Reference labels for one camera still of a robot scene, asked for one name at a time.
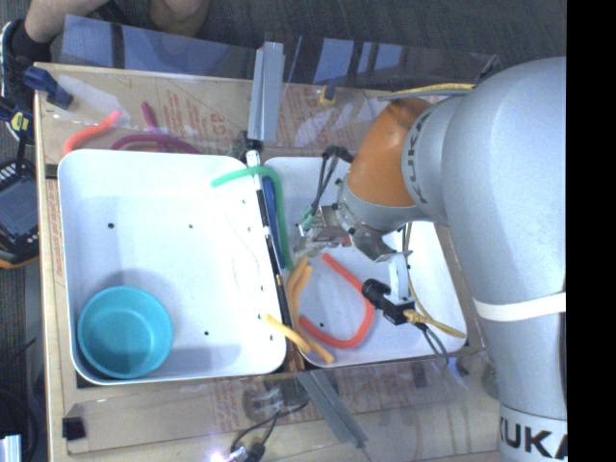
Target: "blue bowl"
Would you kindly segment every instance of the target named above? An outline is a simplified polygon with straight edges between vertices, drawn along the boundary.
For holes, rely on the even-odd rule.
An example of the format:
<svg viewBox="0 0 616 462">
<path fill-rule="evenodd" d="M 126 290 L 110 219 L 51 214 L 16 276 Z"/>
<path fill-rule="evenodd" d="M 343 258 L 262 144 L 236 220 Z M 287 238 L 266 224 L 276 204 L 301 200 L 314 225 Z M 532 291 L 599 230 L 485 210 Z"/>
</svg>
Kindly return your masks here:
<svg viewBox="0 0 616 462">
<path fill-rule="evenodd" d="M 117 286 L 93 296 L 77 322 L 79 348 L 99 372 L 139 378 L 159 368 L 173 342 L 167 308 L 153 295 Z"/>
</svg>

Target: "gray carpet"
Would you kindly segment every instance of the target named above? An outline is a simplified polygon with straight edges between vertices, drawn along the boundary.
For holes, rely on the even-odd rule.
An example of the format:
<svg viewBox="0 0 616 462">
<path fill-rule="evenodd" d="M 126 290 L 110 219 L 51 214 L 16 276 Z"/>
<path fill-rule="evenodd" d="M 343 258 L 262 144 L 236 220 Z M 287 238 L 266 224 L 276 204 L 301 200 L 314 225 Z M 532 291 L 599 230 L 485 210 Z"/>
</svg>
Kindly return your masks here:
<svg viewBox="0 0 616 462">
<path fill-rule="evenodd" d="M 0 22 L 24 15 L 28 1 L 0 0 Z M 148 26 L 147 0 L 117 1 L 132 23 Z M 250 48 L 268 34 L 376 41 L 497 54 L 508 68 L 565 55 L 566 30 L 567 0 L 212 0 L 198 37 Z M 0 160 L 15 148 L 3 124 Z M 21 396 L 23 293 L 23 271 L 0 270 L 0 388 Z"/>
</svg>

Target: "green tube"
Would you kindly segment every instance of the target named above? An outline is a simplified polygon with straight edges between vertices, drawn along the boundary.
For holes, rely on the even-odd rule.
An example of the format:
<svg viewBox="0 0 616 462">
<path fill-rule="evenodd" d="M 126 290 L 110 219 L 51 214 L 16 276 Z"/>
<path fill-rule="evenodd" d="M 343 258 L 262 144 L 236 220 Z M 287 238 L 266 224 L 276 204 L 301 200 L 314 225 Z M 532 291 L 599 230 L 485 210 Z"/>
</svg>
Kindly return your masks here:
<svg viewBox="0 0 616 462">
<path fill-rule="evenodd" d="M 293 270 L 293 259 L 289 252 L 289 239 L 287 234 L 287 222 L 285 220 L 285 208 L 282 200 L 282 183 L 278 173 L 271 167 L 267 166 L 253 166 L 245 169 L 238 169 L 237 171 L 231 171 L 230 173 L 223 174 L 218 178 L 212 180 L 212 188 L 217 188 L 227 182 L 237 180 L 244 176 L 251 176 L 253 174 L 260 174 L 262 176 L 268 176 L 273 181 L 274 189 L 276 190 L 276 219 L 278 221 L 278 234 L 280 236 L 280 246 L 282 247 L 282 257 L 285 261 L 285 267 L 289 270 Z"/>
</svg>

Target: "black shoe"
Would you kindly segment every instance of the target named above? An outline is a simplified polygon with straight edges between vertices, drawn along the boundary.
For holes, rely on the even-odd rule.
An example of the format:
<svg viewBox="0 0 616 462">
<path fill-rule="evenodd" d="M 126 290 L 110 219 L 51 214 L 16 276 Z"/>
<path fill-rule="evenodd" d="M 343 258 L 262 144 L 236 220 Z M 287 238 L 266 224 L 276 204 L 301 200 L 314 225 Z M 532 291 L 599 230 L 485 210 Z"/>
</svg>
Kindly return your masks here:
<svg viewBox="0 0 616 462">
<path fill-rule="evenodd" d="M 22 20 L 12 20 L 5 24 L 0 34 L 0 66 L 2 67 L 2 95 L 20 108 L 32 111 L 34 91 L 23 83 L 23 76 L 30 65 L 33 64 L 22 56 L 16 56 L 11 49 L 11 41 L 17 27 Z M 13 136 L 19 140 L 19 134 L 14 131 L 11 124 L 7 127 Z"/>
</svg>

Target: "white band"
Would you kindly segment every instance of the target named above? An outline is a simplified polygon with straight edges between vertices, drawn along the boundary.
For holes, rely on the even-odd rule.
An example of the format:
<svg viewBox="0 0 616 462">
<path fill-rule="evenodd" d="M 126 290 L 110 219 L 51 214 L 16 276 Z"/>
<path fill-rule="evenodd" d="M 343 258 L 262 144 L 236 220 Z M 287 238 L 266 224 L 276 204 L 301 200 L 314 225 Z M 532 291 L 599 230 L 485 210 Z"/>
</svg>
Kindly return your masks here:
<svg viewBox="0 0 616 462">
<path fill-rule="evenodd" d="M 566 292 L 521 303 L 488 304 L 474 298 L 473 301 L 479 316 L 490 321 L 528 320 L 567 311 Z"/>
</svg>

